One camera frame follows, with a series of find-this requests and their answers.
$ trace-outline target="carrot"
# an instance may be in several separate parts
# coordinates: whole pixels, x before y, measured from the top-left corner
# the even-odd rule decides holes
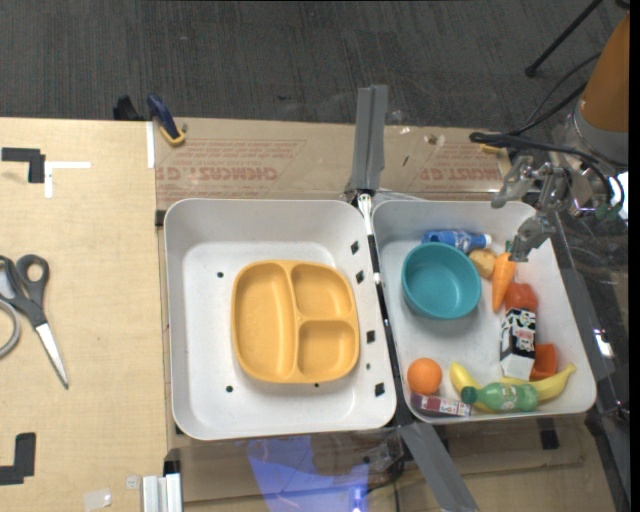
[[[509,284],[513,281],[513,276],[516,273],[516,262],[509,259],[510,255],[510,252],[503,252],[496,258],[493,265],[491,305],[494,313],[497,313],[502,306]]]

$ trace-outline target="scissors blade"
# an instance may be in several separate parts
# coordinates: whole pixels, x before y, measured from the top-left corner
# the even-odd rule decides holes
[[[56,370],[58,377],[62,381],[62,384],[66,389],[69,389],[69,381],[67,380],[67,374],[64,371],[64,367],[62,366],[62,358],[60,357],[60,353],[58,352],[58,347],[56,346],[56,342],[53,339],[53,333],[51,332],[51,328],[49,324],[44,323],[36,327],[36,331],[40,336],[40,340],[44,345],[44,349],[47,351],[47,355],[49,356],[49,360],[51,364]]]

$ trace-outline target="yellow banana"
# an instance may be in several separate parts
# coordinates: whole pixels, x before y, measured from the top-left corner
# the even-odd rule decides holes
[[[500,382],[508,384],[531,384],[538,392],[538,400],[550,400],[564,391],[569,376],[576,371],[576,366],[569,363],[564,370],[541,380],[520,380],[513,377],[501,377]]]
[[[449,365],[449,378],[451,379],[451,384],[453,384],[453,387],[458,392],[458,394],[462,392],[462,388],[465,386],[473,386],[476,389],[482,388],[482,386],[478,384],[476,379],[471,376],[467,369],[460,363],[456,363],[455,361]],[[480,402],[476,402],[475,404],[473,404],[473,407],[476,407],[484,412],[494,412]]]

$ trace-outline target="tape roll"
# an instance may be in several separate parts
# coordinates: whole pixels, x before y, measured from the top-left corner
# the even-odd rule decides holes
[[[13,306],[8,302],[0,300],[0,309],[9,315],[9,318],[11,318],[13,323],[13,332],[11,333],[11,336],[9,336],[9,341],[0,347],[0,358],[2,358],[11,352],[20,339],[20,320],[18,319],[18,313],[16,313],[16,310],[13,309]]]

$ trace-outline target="green plastic bottle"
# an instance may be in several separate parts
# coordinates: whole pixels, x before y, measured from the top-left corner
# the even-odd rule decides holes
[[[460,393],[465,404],[481,402],[492,411],[533,411],[538,406],[538,391],[531,384],[492,382],[481,389],[465,386]]]

